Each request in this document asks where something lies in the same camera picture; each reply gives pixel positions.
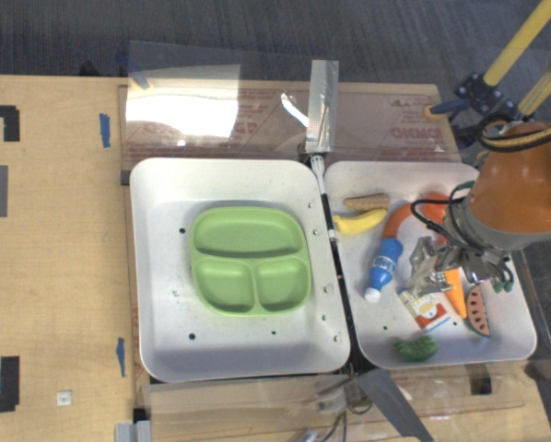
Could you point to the white and orange carton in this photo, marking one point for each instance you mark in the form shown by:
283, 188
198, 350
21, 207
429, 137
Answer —
426, 313

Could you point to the tan bread stick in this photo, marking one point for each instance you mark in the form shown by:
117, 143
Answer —
366, 201

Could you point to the green broccoli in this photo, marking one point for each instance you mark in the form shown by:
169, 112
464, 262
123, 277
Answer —
416, 349

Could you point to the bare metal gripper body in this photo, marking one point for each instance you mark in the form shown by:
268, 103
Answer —
476, 258

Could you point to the blue bottle white cap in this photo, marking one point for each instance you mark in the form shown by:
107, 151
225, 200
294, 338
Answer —
385, 265

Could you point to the green divided plate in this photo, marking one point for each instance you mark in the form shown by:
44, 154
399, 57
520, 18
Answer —
248, 233

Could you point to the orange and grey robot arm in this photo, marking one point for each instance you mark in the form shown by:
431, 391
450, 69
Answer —
515, 187

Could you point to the orange carrot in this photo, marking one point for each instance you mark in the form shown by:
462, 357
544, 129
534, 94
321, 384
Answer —
457, 295

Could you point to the white plastic tray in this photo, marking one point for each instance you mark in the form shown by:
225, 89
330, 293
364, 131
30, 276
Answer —
377, 329
165, 247

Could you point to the red watermelon slice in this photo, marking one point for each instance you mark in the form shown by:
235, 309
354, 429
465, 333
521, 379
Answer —
479, 313

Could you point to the yellow banana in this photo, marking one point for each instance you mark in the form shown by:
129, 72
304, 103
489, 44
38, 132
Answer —
360, 223

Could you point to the brown cardboard board red print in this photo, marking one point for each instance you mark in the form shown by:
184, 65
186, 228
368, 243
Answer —
377, 118

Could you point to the orange curved sausage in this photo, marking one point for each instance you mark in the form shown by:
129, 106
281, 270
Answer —
395, 221

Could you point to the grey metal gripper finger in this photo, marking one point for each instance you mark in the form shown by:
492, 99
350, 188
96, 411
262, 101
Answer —
422, 251
426, 281

